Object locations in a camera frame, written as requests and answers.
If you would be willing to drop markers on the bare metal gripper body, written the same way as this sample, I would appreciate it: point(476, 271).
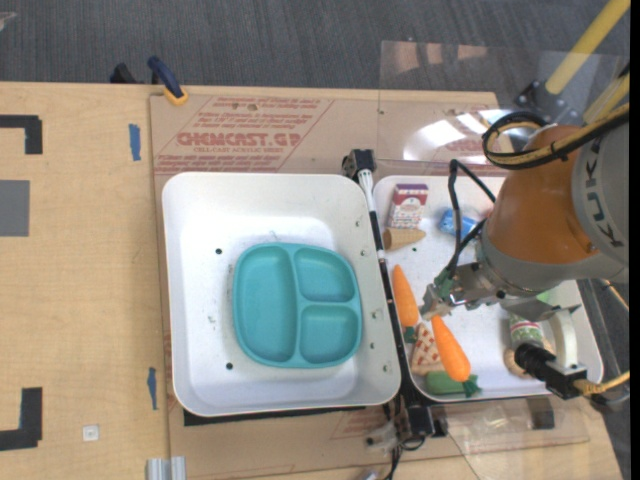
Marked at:
point(475, 285)

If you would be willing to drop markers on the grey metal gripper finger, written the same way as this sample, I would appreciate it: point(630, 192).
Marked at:
point(428, 308)
point(444, 309)

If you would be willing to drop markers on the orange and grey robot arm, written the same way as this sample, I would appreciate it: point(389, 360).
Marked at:
point(540, 218)

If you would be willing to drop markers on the orange carrot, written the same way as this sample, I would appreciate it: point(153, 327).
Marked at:
point(405, 298)
point(450, 353)

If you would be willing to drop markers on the tan lattice pie slice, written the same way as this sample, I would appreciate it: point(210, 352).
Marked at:
point(424, 353)

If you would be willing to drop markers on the white plastic tray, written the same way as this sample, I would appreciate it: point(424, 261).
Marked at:
point(200, 228)
point(480, 338)

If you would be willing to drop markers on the white can, red green print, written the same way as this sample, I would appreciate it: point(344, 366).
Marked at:
point(524, 330)

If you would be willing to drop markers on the blue packet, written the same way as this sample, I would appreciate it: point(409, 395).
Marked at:
point(450, 222)

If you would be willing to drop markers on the green toy vegetable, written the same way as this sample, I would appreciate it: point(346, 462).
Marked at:
point(442, 383)

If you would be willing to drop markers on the tan ice cream cone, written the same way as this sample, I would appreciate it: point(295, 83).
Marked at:
point(400, 238)

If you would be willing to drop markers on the tan doughnut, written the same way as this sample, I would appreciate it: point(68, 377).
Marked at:
point(511, 363)

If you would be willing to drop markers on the thin black and white rod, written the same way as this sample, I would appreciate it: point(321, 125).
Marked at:
point(376, 228)

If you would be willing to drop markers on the small red and white carton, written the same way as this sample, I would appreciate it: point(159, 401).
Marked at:
point(407, 208)

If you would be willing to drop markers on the teal divided plate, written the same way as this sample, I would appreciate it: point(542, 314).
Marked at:
point(265, 303)

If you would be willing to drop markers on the brown cardboard board, red print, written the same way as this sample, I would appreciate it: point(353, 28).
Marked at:
point(240, 138)

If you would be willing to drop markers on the black cylinder on white bracket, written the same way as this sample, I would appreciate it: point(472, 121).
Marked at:
point(562, 375)

